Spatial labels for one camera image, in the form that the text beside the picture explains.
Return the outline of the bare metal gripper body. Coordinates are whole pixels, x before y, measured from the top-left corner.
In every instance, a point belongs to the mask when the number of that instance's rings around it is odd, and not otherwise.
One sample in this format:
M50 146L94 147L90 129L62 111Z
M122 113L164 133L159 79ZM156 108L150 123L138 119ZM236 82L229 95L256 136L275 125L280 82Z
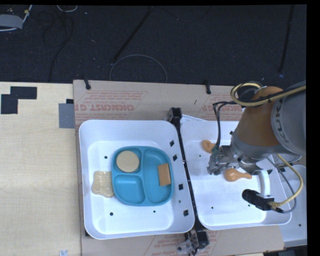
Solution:
M215 157L215 165L224 165L224 170L229 168L242 169L247 173L253 173L253 163L240 151L234 151L229 145L222 145Z

